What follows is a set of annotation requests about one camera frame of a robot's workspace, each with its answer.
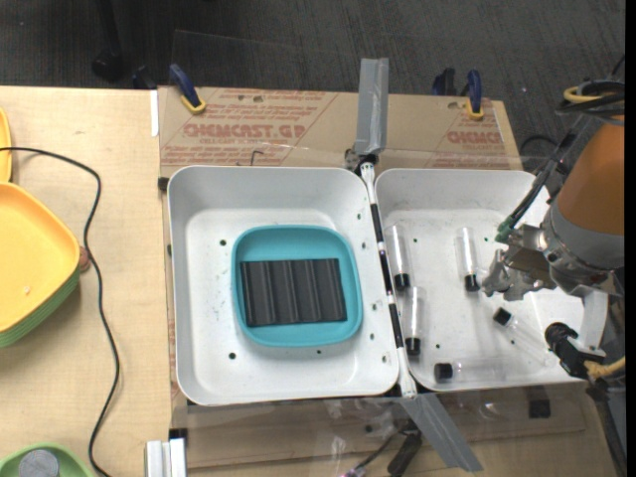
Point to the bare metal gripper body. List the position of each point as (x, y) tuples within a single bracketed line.
[(529, 256)]

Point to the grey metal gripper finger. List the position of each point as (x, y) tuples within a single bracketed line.
[(497, 273), (523, 288)]

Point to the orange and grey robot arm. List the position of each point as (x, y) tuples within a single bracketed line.
[(596, 177)]

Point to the clear tube with black cap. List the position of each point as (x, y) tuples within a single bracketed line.
[(401, 280), (443, 370), (413, 345), (472, 282), (503, 317)]

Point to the white plastic tray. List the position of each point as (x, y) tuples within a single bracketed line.
[(462, 316), (208, 316)]

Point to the thin black and white rod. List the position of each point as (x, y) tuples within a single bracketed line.
[(378, 231)]

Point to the black ribbed holder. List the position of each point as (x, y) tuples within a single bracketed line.
[(293, 291)]

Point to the blue plate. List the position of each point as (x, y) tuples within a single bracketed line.
[(298, 338)]

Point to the brown cardboard board red print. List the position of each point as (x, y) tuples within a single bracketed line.
[(298, 127)]

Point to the brown round disc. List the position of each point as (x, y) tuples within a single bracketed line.
[(85, 259)]

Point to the black office chair base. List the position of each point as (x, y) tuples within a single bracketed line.
[(107, 43)]

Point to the green plate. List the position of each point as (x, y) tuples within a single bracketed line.
[(74, 462), (45, 328)]

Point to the yellow plate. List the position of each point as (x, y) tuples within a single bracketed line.
[(30, 256)]

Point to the grey can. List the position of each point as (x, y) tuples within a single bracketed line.
[(39, 465)]

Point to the black cylinder on white bracket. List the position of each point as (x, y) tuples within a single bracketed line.
[(566, 346)]

